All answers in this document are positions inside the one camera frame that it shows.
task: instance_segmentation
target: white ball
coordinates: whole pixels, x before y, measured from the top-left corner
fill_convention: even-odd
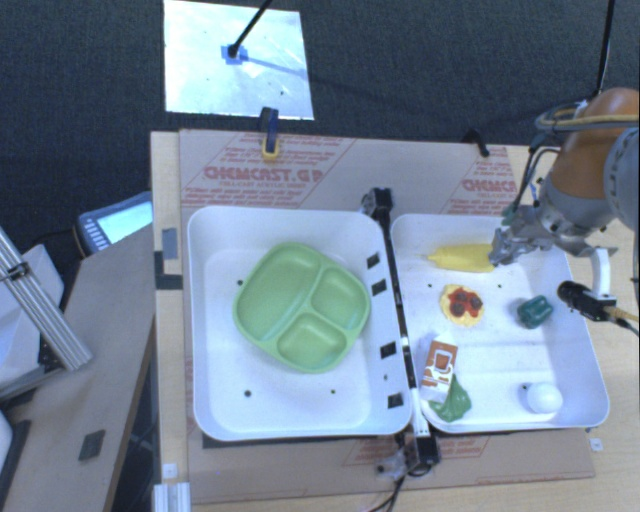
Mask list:
[[[527,387],[527,403],[538,414],[558,412],[562,407],[562,393],[550,382],[538,382]]]

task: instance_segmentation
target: yellow and blue clamp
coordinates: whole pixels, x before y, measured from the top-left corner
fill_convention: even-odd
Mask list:
[[[262,140],[262,158],[275,160],[280,153],[280,141],[278,140],[278,110],[264,107],[260,113],[260,131],[266,131],[267,135]]]

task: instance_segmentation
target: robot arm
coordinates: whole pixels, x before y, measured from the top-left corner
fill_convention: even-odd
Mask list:
[[[503,222],[507,227],[495,233],[489,254],[494,265],[513,263],[523,254],[553,245],[574,256],[593,256],[596,249],[585,239],[617,217],[636,234],[638,298],[638,98],[632,89],[610,89],[573,119],[559,120],[567,111],[538,118],[543,131],[570,134],[538,200],[530,206],[519,204],[532,178],[532,170],[525,170],[520,194]],[[575,114],[576,109],[568,112]],[[537,148],[532,150],[533,157]]]

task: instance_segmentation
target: pizza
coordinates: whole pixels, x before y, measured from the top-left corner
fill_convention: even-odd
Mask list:
[[[440,307],[449,320],[464,327],[476,325],[484,314],[484,304],[478,294],[459,284],[444,287]]]

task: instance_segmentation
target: black rod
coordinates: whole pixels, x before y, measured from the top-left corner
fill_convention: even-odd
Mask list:
[[[598,69],[598,83],[593,96],[597,96],[602,92],[604,84],[604,74],[607,71],[607,61],[609,60],[609,42],[611,40],[611,25],[613,24],[613,9],[616,0],[609,0],[607,7],[607,20],[604,25],[604,35],[602,36],[602,49],[600,50],[600,69]]]
[[[251,29],[255,26],[255,24],[258,23],[258,20],[262,17],[262,15],[264,14],[264,11],[266,11],[267,8],[271,5],[271,2],[273,2],[273,0],[265,0],[265,2],[260,6],[260,9],[258,9],[258,12],[255,14],[255,16],[251,19],[251,21],[247,25],[247,28],[245,28],[244,32],[240,34],[240,37],[238,38],[238,40],[235,43],[233,43],[231,46],[229,46],[229,50],[228,50],[229,57],[231,57],[232,59],[236,58],[236,56],[238,55],[238,50],[240,49],[240,45],[242,44],[242,41],[244,41],[244,38],[249,35],[249,32],[251,32]]]

